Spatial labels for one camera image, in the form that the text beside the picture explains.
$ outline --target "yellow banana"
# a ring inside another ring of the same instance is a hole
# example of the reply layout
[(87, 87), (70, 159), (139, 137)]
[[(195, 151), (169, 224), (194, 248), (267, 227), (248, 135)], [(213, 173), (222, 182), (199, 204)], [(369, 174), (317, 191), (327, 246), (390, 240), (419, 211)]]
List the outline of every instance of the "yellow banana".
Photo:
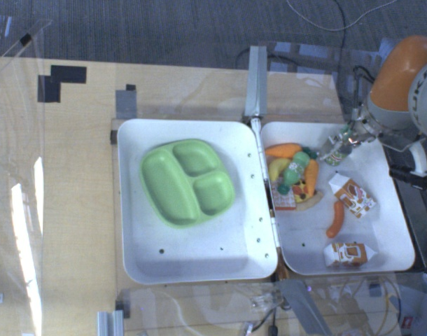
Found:
[(275, 182), (280, 173), (288, 167), (291, 160), (289, 158), (277, 158), (273, 160), (268, 166), (268, 174), (271, 182)]

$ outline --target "carrot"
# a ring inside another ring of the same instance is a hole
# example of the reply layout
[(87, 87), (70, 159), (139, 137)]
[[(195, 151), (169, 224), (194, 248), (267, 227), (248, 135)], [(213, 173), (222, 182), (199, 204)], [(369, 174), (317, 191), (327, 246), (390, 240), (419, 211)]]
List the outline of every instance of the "carrot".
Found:
[(337, 236), (344, 222), (344, 204), (340, 200), (337, 200), (333, 204), (333, 209), (335, 210), (335, 217), (333, 218), (333, 223), (325, 232), (325, 234), (329, 238), (334, 238)]
[(301, 150), (302, 147), (297, 143), (283, 143), (266, 148), (265, 154), (278, 158), (293, 158), (294, 154)]
[(316, 181), (318, 180), (319, 164), (315, 160), (310, 160), (309, 164), (304, 171), (305, 185), (307, 186), (307, 193), (310, 197), (314, 194)]

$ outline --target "toy sausage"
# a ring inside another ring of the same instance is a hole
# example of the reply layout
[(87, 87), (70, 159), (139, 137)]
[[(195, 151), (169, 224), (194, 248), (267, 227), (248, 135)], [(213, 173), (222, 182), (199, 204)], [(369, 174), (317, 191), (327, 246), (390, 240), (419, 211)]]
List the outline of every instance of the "toy sausage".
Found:
[(340, 200), (337, 200), (333, 204), (333, 209), (335, 210), (335, 217), (333, 218), (333, 223), (325, 232), (325, 234), (329, 238), (334, 238), (337, 236), (344, 222), (344, 204)]

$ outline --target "white cable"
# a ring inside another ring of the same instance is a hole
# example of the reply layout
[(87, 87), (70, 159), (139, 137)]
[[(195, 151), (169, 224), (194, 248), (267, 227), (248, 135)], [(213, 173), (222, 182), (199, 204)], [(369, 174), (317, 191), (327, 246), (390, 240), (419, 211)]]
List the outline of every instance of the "white cable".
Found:
[(327, 28), (327, 27), (324, 27), (324, 26), (318, 25), (318, 24), (316, 24), (315, 22), (313, 22), (313, 21), (311, 21), (311, 20), (307, 19), (303, 14), (301, 14), (299, 11), (297, 11), (297, 10), (296, 10), (296, 9), (295, 9), (291, 4), (290, 4), (290, 1), (289, 1), (289, 0), (286, 0), (287, 4), (288, 4), (288, 6), (290, 6), (291, 10), (293, 10), (296, 14), (298, 14), (298, 15), (299, 15), (303, 20), (307, 21), (309, 24), (311, 24), (311, 25), (313, 25), (313, 26), (315, 26), (315, 27), (318, 27), (319, 29), (326, 30), (326, 31), (329, 31), (329, 32), (338, 32), (338, 31), (346, 30), (346, 29), (348, 29), (348, 28), (350, 28), (350, 27), (354, 26), (358, 21), (360, 21), (362, 18), (364, 18), (368, 13), (371, 13), (371, 12), (373, 12), (373, 11), (379, 10), (380, 8), (384, 8), (384, 7), (386, 7), (386, 6), (389, 6), (389, 5), (391, 5), (391, 4), (394, 4), (394, 3), (395, 3), (395, 2), (397, 2), (397, 1), (399, 1), (399, 0), (392, 0), (392, 1), (388, 2), (388, 3), (384, 3), (383, 5), (377, 6), (376, 8), (371, 8), (370, 10), (368, 10), (368, 11), (366, 11), (364, 14), (362, 14), (362, 15), (361, 15), (358, 19), (356, 19), (354, 22), (352, 22), (351, 24), (348, 24), (348, 25), (346, 25), (346, 26), (344, 26), (344, 27), (339, 27), (339, 28), (337, 28), (337, 29), (329, 29), (329, 28)]

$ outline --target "white tray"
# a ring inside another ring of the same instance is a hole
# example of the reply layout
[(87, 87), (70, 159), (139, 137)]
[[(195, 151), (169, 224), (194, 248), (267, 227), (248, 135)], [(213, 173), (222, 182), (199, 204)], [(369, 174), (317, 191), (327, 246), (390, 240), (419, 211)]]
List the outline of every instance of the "white tray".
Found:
[[(295, 142), (319, 149), (341, 125), (322, 123), (271, 122), (262, 129), (266, 148), (274, 144)], [(326, 237), (333, 220), (336, 201), (328, 181), (334, 173), (352, 178), (377, 202), (366, 216), (357, 219), (345, 211), (344, 224), (334, 239)], [(303, 275), (392, 272), (409, 269), (415, 258), (414, 247), (407, 229), (398, 195), (389, 176), (389, 166), (378, 141), (355, 149), (340, 166), (320, 162), (317, 189), (324, 198), (306, 211), (276, 211), (276, 221), (283, 256), (287, 265)], [(378, 254), (359, 268), (326, 267), (323, 249), (330, 242), (363, 242)]]
[[(186, 229), (165, 225), (139, 178), (142, 157), (182, 139), (210, 144), (231, 176), (235, 201), (224, 214)], [(277, 266), (256, 138), (238, 122), (129, 120), (118, 130), (123, 261), (140, 284), (261, 279)]]

